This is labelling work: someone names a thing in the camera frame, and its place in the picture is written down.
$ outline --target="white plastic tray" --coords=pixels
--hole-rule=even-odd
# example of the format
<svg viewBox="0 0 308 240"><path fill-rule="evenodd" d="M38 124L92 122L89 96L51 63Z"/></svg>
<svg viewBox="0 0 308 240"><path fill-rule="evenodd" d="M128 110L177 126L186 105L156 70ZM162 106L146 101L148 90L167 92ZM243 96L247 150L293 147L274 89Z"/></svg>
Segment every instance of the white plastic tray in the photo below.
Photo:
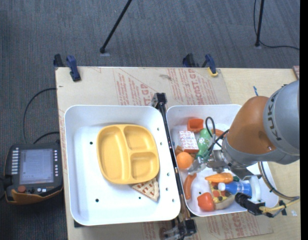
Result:
<svg viewBox="0 0 308 240"><path fill-rule="evenodd" d="M212 117L215 123L215 127L217 129L226 131L227 129L229 129L240 108L241 106L237 104L196 105L196 106L179 105L169 108L167 110L166 117L167 117L169 132L171 135L171 141L174 144L174 148L176 148L176 146L179 145L178 132L180 130L181 131L187 130L188 119L201 118L205 120L206 117ZM208 121L208 126L210 128L212 127L210 121ZM273 186L275 186L267 162L264 162L264 168L267 177L269 178L269 181L272 183ZM248 167L248 170L250 170L254 174L260 173L257 164ZM179 172L180 172L181 182L183 184L188 173L185 170L179 170ZM226 209L216 210L211 212L210 211L205 212L199 208L197 197L200 194L209 191L208 182L205 180L205 177L213 174L215 174L215 172L211 168L206 168L197 174L191 187L192 197L189 200L186 200L186 205L188 210L192 214L201 217L246 211L245 208L241 207L236 202L233 202ZM266 186L262 178L260 179L260 186L262 193L261 198L266 202L266 206L267 207L275 206L278 202L278 196L270 192L270 189Z"/></svg>
<svg viewBox="0 0 308 240"><path fill-rule="evenodd" d="M84 226L166 221L180 212L174 167L164 122L150 106L75 105L65 113L70 211ZM136 124L154 136L160 170L157 202L128 184L114 184L102 175L96 154L98 132L107 125Z"/></svg>

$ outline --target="black pole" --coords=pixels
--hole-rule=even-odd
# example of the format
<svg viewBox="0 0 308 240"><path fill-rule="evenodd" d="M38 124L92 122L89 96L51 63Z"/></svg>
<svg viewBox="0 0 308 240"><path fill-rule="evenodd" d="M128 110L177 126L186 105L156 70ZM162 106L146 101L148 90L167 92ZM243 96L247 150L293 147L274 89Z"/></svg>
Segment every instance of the black pole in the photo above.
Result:
<svg viewBox="0 0 308 240"><path fill-rule="evenodd" d="M261 4L260 4L259 21L258 21L258 29L257 29L257 40L256 40L256 43L255 43L256 47L260 46L260 29L262 27L264 2L265 2L265 0L262 0Z"/></svg>
<svg viewBox="0 0 308 240"><path fill-rule="evenodd" d="M123 11L121 12L119 18L117 19L117 21L116 21L116 23L115 23L115 25L114 25L112 31L109 33L109 35L108 35L108 37L107 37L105 43L103 44L103 46L102 46L102 47L100 48L100 50L99 50L101 54L103 54L103 53L105 52L105 47L107 46L109 40L111 39L112 35L114 34L114 32L115 32L115 30L116 30L118 24L120 23L121 19L123 18L124 14L125 14L125 12L127 11L127 9L128 9L128 7L129 7L129 5L130 5L131 2L132 2L132 0L128 0L128 1L127 1L127 4L125 5L125 7L124 7Z"/></svg>

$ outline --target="tomato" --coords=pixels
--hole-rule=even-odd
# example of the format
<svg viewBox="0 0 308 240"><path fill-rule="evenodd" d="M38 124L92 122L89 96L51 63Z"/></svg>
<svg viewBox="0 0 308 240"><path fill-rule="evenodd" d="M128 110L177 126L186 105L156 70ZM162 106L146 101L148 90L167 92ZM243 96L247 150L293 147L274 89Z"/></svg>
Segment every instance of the tomato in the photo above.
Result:
<svg viewBox="0 0 308 240"><path fill-rule="evenodd" d="M205 192L203 194L201 194L200 196L197 197L197 201L198 201L198 206L207 212L212 212L215 210L215 204L213 201L213 197L212 194L210 194L209 192Z"/></svg>

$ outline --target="yellow divided plate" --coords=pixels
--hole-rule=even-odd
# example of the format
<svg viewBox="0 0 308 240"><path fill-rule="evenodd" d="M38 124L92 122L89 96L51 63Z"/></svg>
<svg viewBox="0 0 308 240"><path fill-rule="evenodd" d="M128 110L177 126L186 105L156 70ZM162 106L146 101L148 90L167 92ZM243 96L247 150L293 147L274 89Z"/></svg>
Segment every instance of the yellow divided plate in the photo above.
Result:
<svg viewBox="0 0 308 240"><path fill-rule="evenodd" d="M116 184L149 181L159 171L159 156L150 131L135 124L113 124L97 135L97 158L103 176Z"/></svg>

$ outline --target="blue bottle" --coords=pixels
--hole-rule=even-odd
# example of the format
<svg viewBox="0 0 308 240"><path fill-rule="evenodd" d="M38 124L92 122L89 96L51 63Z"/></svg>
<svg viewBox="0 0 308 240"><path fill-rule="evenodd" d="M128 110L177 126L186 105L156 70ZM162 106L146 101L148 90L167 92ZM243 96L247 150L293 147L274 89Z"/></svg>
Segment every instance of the blue bottle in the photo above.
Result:
<svg viewBox="0 0 308 240"><path fill-rule="evenodd" d="M230 183L218 183L218 189L220 191L227 190L231 194L235 195L237 193L244 193L252 197L252 187L249 183L244 183L241 181L232 181Z"/></svg>

